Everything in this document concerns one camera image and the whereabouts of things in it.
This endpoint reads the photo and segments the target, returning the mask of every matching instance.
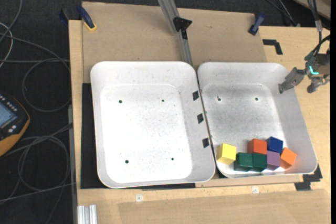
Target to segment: black bracket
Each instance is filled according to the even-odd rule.
[[[275,39],[263,39],[262,43],[264,43],[264,45],[274,46],[277,54],[283,55],[281,47],[280,47],[280,43],[278,41],[276,41]]]
[[[189,25],[192,23],[191,20],[187,20],[187,19],[183,19],[180,17],[175,17],[173,19],[173,23],[175,25],[176,31],[181,31],[182,33],[182,38],[183,39],[188,39],[187,36],[187,28],[189,27]]]
[[[311,175],[303,175],[303,182],[294,183],[296,190],[311,190],[310,183],[311,182],[320,182],[322,177],[320,166],[317,165],[314,174]]]

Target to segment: orange cube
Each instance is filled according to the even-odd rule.
[[[260,139],[252,139],[247,143],[247,153],[259,153],[267,155],[267,142]]]
[[[284,147],[281,155],[280,155],[280,166],[284,169],[292,166],[296,160],[298,154],[291,151],[289,148]]]

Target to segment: black mat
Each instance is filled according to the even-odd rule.
[[[91,84],[82,85],[82,137],[81,137],[81,176],[80,188],[106,188],[100,181],[97,173],[95,125],[93,119],[93,106]],[[157,186],[136,187],[141,189],[176,189],[194,188],[194,183],[169,184]]]

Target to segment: black clamp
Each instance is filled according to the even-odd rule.
[[[186,30],[189,27],[189,25],[192,23],[192,21],[187,20],[187,19],[183,19],[183,18],[180,18],[180,17],[175,17],[173,19],[173,23],[175,25],[176,31],[177,32],[181,31],[182,38],[183,39],[188,39]]]

